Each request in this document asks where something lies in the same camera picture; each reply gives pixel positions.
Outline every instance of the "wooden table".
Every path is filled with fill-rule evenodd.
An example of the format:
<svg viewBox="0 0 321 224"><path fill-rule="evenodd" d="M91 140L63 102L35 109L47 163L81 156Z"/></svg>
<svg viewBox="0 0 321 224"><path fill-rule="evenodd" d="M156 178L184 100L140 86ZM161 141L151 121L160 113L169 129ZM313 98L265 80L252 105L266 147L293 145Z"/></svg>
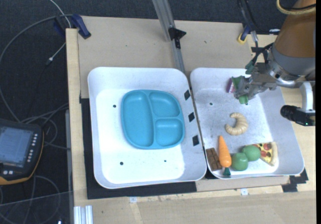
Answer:
<svg viewBox="0 0 321 224"><path fill-rule="evenodd" d="M283 192L289 176L201 179L197 192L87 199L82 114L79 98L88 98L87 75L98 66L175 67L170 43L158 20L83 17L92 36L84 40L67 29L67 60L73 189L75 206L93 206L94 223L316 223L315 127L293 124L308 181L298 192ZM251 39L240 45L238 23L176 21L186 75L197 67L244 68ZM259 35L259 46L275 36ZM286 104L301 106L298 89L282 89Z"/></svg>

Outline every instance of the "handheld device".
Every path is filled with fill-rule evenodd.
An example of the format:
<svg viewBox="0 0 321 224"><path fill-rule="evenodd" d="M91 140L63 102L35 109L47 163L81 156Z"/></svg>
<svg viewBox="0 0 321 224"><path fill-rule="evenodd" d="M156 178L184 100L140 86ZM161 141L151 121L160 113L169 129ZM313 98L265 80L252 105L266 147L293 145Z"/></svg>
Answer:
<svg viewBox="0 0 321 224"><path fill-rule="evenodd" d="M40 126L0 119L0 185L27 181L38 165L43 144Z"/></svg>

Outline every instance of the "orange carrot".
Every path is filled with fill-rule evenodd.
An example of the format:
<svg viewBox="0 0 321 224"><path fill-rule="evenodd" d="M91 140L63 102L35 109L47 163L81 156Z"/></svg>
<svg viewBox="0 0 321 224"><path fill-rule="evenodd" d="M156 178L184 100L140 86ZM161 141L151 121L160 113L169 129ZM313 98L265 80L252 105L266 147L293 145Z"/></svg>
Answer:
<svg viewBox="0 0 321 224"><path fill-rule="evenodd" d="M222 136L219 136L219 160L224 168L228 168L232 165L232 158L229 149Z"/></svg>

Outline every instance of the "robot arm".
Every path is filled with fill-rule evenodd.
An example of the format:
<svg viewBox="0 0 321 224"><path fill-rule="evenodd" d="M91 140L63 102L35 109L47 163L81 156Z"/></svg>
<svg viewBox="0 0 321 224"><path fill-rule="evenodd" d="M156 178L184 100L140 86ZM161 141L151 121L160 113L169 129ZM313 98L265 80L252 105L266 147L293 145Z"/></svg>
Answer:
<svg viewBox="0 0 321 224"><path fill-rule="evenodd" d="M315 126L312 87L315 86L316 0L298 0L288 14L274 43L262 51L264 63L256 63L258 53L246 66L250 77L232 77L234 96L247 104L259 92L277 86L300 88L302 107L285 105L281 115L304 126Z"/></svg>

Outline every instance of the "blue plate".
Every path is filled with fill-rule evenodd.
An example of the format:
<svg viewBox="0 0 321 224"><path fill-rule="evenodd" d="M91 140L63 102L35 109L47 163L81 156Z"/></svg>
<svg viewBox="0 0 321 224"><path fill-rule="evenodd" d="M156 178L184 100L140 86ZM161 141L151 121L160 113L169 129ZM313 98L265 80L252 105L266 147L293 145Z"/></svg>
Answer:
<svg viewBox="0 0 321 224"><path fill-rule="evenodd" d="M121 124L126 139L141 149L170 148L185 136L179 102L158 90L126 93L121 101Z"/></svg>

